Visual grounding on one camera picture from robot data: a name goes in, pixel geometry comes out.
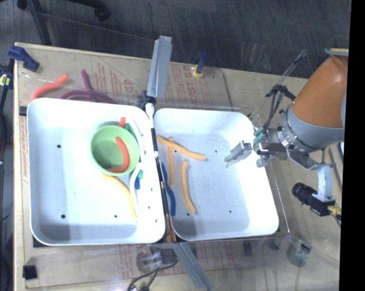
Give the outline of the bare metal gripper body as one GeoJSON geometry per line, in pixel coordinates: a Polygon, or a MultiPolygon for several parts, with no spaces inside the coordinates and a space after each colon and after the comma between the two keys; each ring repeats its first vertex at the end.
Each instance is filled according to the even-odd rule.
{"type": "Polygon", "coordinates": [[[275,128],[265,130],[261,127],[253,134],[255,138],[252,148],[259,156],[256,161],[257,167],[266,167],[269,161],[276,158],[280,161],[288,159],[286,147],[280,142],[277,133],[275,128]]]}

